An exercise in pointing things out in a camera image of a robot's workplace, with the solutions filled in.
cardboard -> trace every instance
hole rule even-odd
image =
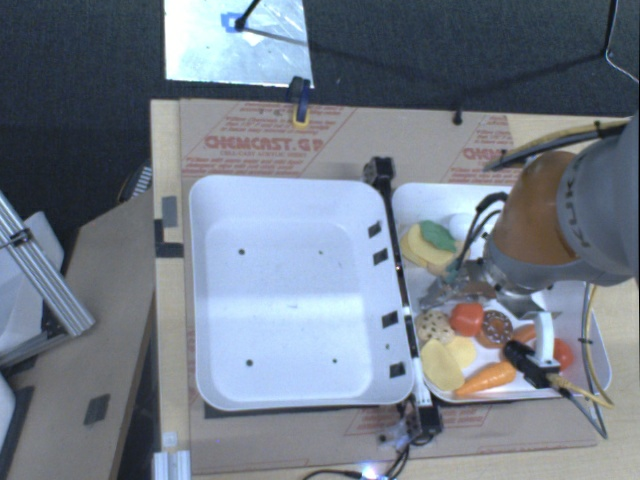
[[[516,170],[482,173],[512,147],[505,115],[350,107],[311,107],[296,130],[290,105],[180,102],[182,217],[190,243],[188,193],[207,174],[359,179],[373,156],[394,158],[394,186],[409,181],[510,185]],[[190,450],[194,474],[391,460],[379,435],[397,423],[395,407],[223,413],[205,406],[194,382],[191,257],[185,247]],[[490,454],[592,446],[595,433],[562,399],[442,408],[445,431],[412,457]]]

toy tomato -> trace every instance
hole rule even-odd
[[[482,327],[484,309],[478,302],[462,302],[451,312],[449,325],[462,336],[472,337],[478,334]]]
[[[553,358],[560,363],[561,372],[573,364],[573,352],[567,342],[560,338],[553,341]]]

black clamp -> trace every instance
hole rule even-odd
[[[309,124],[309,99],[311,94],[311,80],[294,76],[287,88],[285,101],[293,103],[293,126],[306,128]]]
[[[24,245],[31,240],[33,240],[33,233],[29,228],[24,228],[11,235],[8,242],[0,244],[0,249],[4,249],[11,245],[13,245],[14,247],[20,247],[21,245]]]

dark floor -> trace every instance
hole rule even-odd
[[[599,55],[609,1],[304,0],[312,98],[628,115],[637,86]],[[635,74],[639,2],[620,0],[613,41]],[[0,189],[60,233],[112,207],[149,156],[152,98],[284,97],[166,81],[162,0],[0,0],[0,16]]]

chocolate donut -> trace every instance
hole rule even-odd
[[[512,335],[513,325],[506,315],[493,309],[484,312],[482,327],[476,335],[480,345],[486,348],[500,348]]]

